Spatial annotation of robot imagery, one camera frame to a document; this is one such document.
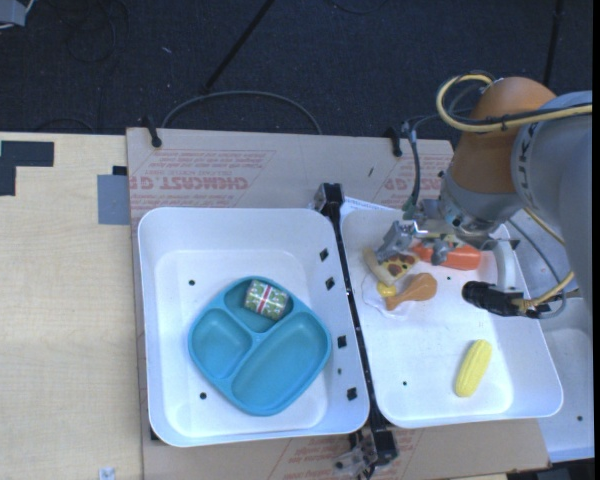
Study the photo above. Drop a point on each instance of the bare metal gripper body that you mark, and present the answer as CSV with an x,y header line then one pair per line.
x,y
442,223

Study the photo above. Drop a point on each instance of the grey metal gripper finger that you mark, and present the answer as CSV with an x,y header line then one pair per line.
x,y
395,240
440,256

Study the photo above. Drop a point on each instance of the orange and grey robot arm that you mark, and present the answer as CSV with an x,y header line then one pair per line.
x,y
550,178

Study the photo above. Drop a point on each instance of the orange toy carrot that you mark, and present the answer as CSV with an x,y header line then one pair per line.
x,y
465,258

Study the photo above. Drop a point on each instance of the toy pizza slice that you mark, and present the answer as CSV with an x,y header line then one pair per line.
x,y
397,267

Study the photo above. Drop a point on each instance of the brown toy chicken drumstick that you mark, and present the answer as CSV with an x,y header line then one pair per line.
x,y
417,288

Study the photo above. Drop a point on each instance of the white toy fried egg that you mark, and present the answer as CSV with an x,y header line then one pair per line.
x,y
372,295

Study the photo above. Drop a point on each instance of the white plastic tray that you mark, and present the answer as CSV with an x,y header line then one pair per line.
x,y
430,368
180,393

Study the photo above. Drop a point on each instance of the yellow toy corn cob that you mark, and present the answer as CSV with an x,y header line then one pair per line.
x,y
474,368

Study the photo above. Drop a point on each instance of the brown cardboard board red print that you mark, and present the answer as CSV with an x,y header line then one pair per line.
x,y
280,168

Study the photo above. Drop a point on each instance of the green can with red stripe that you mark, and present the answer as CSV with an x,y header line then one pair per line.
x,y
265,299

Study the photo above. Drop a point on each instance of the blue divided plate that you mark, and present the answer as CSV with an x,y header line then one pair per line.
x,y
275,363

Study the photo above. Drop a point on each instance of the black cylinder on white bracket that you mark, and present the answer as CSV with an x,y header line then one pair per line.
x,y
490,297

